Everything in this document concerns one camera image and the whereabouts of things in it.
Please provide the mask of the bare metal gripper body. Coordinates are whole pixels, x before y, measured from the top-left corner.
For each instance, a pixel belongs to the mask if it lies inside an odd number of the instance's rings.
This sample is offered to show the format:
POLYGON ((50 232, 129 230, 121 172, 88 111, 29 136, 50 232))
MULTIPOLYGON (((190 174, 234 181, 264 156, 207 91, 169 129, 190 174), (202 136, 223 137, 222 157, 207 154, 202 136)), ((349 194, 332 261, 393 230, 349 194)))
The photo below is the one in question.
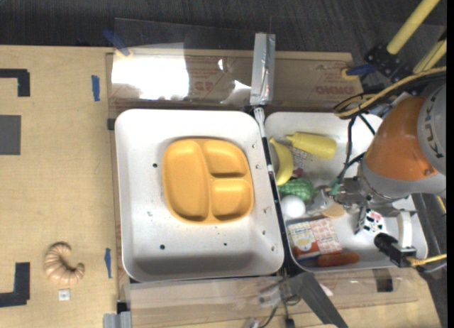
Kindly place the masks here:
POLYGON ((368 207, 373 199, 372 192, 359 176, 344 178, 334 200, 345 210, 368 207))

